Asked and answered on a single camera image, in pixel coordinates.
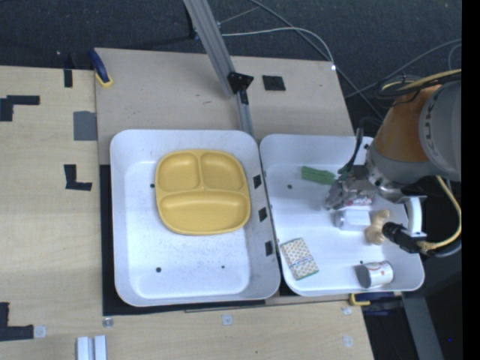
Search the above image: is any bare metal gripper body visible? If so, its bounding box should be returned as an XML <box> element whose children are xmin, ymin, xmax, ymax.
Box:
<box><xmin>339</xmin><ymin>164</ymin><xmax>409</xmax><ymax>205</ymax></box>

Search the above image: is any green ribbed packet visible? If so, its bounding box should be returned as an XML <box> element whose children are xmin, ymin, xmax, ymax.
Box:
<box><xmin>300</xmin><ymin>165</ymin><xmax>336</xmax><ymax>186</ymax></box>

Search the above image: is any white bottle with silver cap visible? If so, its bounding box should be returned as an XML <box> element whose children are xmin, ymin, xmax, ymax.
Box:
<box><xmin>332</xmin><ymin>208</ymin><xmax>373</xmax><ymax>232</ymax></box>

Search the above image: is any beige toy pastry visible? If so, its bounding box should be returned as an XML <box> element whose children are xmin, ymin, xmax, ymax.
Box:
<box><xmin>364</xmin><ymin>208</ymin><xmax>392</xmax><ymax>245</ymax></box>

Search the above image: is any white plastic tray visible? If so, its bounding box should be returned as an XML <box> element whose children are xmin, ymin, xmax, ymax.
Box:
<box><xmin>109</xmin><ymin>128</ymin><xmax>282</xmax><ymax>308</ymax></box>
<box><xmin>259</xmin><ymin>133</ymin><xmax>426</xmax><ymax>298</ymax></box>

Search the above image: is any patterned beige carton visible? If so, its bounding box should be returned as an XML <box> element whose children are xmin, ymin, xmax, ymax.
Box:
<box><xmin>279</xmin><ymin>236</ymin><xmax>320</xmax><ymax>281</ymax></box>

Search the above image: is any white can with grey lid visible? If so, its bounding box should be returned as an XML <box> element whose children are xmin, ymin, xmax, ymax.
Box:
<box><xmin>353</xmin><ymin>260</ymin><xmax>395</xmax><ymax>290</ymax></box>

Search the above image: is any yellow divided plate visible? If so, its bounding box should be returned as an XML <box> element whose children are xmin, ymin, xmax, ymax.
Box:
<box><xmin>154</xmin><ymin>148</ymin><xmax>252</xmax><ymax>237</ymax></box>

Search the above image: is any pale wood board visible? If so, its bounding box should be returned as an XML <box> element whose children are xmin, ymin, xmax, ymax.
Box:
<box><xmin>93</xmin><ymin>46</ymin><xmax>362</xmax><ymax>308</ymax></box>

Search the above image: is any black cylinder on white bracket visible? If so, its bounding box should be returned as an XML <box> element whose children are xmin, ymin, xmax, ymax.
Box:
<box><xmin>382</xmin><ymin>196</ymin><xmax>429</xmax><ymax>255</ymax></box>

